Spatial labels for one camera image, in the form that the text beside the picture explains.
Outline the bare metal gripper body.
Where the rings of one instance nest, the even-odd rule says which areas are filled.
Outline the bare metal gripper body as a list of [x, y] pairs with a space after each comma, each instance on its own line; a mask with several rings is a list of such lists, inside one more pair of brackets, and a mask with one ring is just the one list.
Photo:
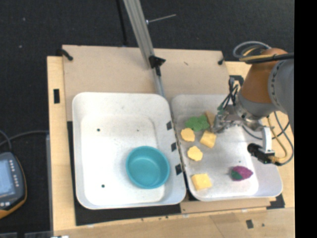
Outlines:
[[245, 126], [252, 131], [260, 132], [264, 128], [259, 119], [253, 119], [250, 113], [236, 109], [236, 107], [226, 107], [219, 115], [224, 116], [224, 121], [220, 123], [221, 129], [233, 126]]

